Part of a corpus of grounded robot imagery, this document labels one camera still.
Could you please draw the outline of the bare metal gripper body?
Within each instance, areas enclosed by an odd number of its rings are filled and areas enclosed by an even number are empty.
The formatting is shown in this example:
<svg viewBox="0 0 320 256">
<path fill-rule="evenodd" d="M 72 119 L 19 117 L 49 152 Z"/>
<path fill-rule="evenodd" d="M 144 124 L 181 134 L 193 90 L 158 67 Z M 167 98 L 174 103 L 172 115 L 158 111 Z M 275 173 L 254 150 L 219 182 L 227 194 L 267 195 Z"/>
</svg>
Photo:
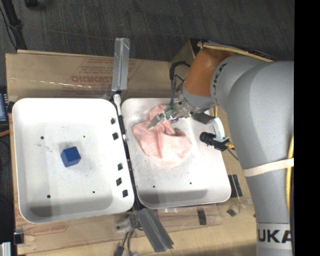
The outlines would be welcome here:
<svg viewBox="0 0 320 256">
<path fill-rule="evenodd" d="M 164 110 L 164 117 L 169 122 L 177 122 L 179 119 L 189 118 L 196 113 L 200 113 L 201 109 L 189 104 L 186 100 L 170 101 Z"/>
</svg>

